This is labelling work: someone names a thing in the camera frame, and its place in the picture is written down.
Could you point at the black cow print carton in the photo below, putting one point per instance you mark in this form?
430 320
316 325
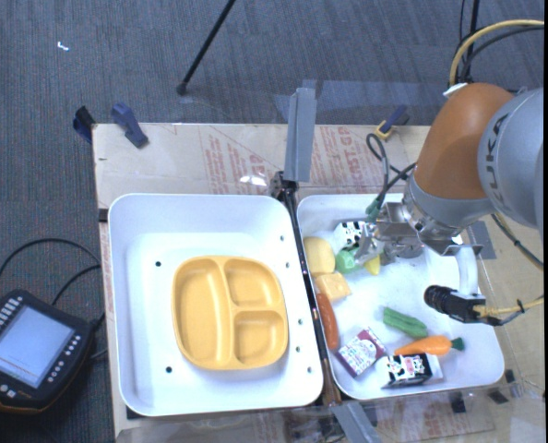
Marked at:
410 369

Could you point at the white plastic tray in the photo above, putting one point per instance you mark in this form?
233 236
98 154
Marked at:
408 289
154 316

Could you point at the green round fruit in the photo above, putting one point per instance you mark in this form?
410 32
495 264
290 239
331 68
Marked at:
345 262

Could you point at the pale yellow potato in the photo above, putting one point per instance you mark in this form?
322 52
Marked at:
319 254

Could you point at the yellow divided plate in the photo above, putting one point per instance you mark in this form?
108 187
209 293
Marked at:
200 312

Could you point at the orange sausage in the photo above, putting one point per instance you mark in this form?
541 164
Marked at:
328 319

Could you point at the yellow cheese block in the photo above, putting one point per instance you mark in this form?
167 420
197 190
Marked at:
333 286

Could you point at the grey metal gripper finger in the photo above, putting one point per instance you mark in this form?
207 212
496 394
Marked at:
388 256
366 246

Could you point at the maroon and white carton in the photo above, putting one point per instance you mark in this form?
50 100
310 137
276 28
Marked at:
361 353

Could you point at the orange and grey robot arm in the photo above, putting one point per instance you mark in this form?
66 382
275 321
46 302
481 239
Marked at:
458 155

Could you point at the black stand leg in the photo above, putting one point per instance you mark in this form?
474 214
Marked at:
211 35

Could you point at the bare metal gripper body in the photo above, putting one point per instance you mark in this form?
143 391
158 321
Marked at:
401 235

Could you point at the orange carrot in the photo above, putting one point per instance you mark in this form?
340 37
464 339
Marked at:
426 345

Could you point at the black cylinder on white bracket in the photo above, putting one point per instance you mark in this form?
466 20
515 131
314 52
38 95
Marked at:
454 302

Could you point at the brown cardboard board red print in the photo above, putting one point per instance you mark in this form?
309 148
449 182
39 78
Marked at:
186 159

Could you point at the white cow print carton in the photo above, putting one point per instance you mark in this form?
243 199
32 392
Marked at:
348 234

